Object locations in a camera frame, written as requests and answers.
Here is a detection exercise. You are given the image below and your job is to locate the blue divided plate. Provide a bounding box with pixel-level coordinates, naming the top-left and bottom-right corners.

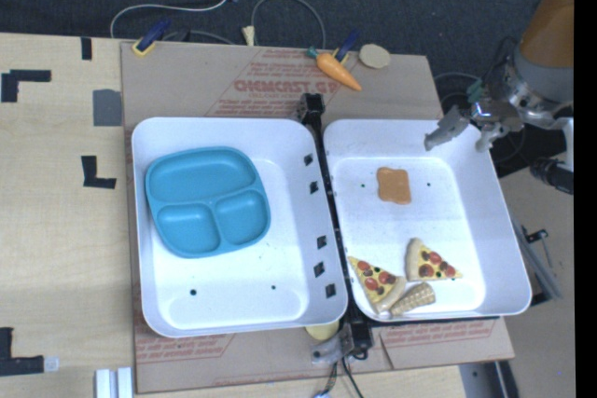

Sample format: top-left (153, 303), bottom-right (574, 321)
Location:
top-left (144, 145), bottom-right (272, 259)

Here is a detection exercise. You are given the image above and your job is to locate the thin black rod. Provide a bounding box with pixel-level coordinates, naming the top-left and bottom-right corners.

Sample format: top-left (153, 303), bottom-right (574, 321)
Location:
top-left (312, 121), bottom-right (359, 325)

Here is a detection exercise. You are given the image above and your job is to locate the brown cardboard board red print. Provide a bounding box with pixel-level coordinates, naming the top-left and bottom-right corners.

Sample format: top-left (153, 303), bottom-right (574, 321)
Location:
top-left (119, 40), bottom-right (516, 395)

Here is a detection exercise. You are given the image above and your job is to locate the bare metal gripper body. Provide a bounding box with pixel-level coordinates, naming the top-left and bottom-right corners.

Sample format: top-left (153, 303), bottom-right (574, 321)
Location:
top-left (469, 77), bottom-right (563, 132)

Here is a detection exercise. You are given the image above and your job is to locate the orange carrot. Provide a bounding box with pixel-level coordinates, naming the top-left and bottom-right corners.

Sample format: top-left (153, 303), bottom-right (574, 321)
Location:
top-left (305, 46), bottom-right (363, 92)

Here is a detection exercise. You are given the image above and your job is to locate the white plastic tray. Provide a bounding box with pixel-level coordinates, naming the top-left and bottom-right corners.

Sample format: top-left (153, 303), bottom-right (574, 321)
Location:
top-left (322, 117), bottom-right (534, 323)
top-left (131, 116), bottom-right (351, 338)

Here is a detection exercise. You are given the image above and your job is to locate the pale yellow round object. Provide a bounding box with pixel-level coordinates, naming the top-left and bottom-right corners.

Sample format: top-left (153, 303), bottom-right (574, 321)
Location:
top-left (304, 320), bottom-right (341, 342)

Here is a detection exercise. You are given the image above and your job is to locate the black block with wires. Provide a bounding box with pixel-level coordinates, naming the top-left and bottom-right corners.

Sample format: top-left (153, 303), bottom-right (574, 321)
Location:
top-left (298, 91), bottom-right (326, 126)
top-left (346, 320), bottom-right (375, 354)

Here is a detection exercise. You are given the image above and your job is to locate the round beige biscuit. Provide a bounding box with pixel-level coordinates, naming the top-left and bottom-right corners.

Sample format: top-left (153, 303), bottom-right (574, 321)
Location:
top-left (357, 42), bottom-right (392, 70)

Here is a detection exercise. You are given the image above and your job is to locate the black cylinder on white bracket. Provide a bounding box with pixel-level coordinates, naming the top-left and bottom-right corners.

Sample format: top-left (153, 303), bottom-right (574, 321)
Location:
top-left (528, 116), bottom-right (576, 196)

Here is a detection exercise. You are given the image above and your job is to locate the beige waffle cone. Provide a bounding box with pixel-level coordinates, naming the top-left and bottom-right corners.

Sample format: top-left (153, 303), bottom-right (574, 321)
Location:
top-left (388, 281), bottom-right (437, 318)

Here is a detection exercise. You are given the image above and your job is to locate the toy pizza slice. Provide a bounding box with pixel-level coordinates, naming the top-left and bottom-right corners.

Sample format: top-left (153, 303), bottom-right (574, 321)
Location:
top-left (346, 255), bottom-right (408, 316)
top-left (404, 237), bottom-right (465, 282)

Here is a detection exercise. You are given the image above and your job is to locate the orange toast slice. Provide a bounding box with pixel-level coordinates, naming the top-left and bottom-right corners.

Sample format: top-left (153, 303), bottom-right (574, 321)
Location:
top-left (375, 166), bottom-right (413, 206)

